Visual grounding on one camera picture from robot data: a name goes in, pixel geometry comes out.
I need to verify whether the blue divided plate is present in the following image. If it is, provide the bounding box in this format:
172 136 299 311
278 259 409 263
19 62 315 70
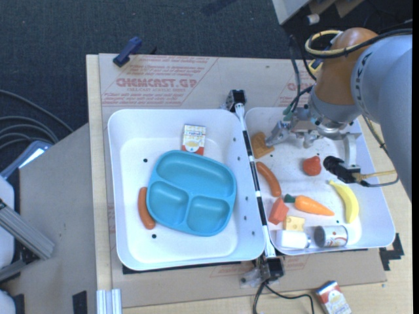
145 149 238 237

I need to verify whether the orange biscuit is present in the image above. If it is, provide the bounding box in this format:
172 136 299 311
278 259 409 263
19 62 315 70
250 131 276 160

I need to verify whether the yellow banana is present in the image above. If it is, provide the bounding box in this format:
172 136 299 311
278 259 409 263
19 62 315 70
328 179 360 224

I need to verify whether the orange carrot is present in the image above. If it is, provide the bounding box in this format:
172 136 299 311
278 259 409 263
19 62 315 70
283 194 336 217

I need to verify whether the red tomato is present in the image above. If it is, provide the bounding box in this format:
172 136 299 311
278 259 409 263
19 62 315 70
302 155 323 177

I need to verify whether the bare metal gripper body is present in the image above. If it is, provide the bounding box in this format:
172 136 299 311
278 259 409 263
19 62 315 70
287 107 355 141

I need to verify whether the orange sausage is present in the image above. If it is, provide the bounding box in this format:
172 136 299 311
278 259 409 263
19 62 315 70
255 161 283 198
137 186 156 231

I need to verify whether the black block with thin wires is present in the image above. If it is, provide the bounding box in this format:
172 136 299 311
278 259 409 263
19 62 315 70
261 257 285 281
225 89 247 111

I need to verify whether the white plastic tray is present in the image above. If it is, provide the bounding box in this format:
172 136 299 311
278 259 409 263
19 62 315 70
107 109 267 271
244 106 397 256

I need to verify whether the black cylinder on white bracket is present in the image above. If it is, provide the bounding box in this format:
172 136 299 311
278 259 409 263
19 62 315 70
323 132 362 184

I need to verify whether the red and white carton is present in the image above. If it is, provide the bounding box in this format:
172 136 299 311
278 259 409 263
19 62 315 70
181 124 207 157
314 280 353 314

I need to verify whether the yellow cheese piece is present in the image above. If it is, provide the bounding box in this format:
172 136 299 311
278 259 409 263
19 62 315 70
282 215 306 234

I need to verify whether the thin black and white rod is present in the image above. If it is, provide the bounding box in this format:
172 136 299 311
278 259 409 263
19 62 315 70
234 103 278 258

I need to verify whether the brown cardboard board red print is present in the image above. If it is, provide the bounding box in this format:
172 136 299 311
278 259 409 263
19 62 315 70
98 53 388 309

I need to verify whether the white and orange can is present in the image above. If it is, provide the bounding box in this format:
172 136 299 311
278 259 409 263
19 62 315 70
314 224 349 249

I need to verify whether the white bottle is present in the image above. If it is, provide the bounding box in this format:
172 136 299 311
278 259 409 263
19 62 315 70
275 229 312 251

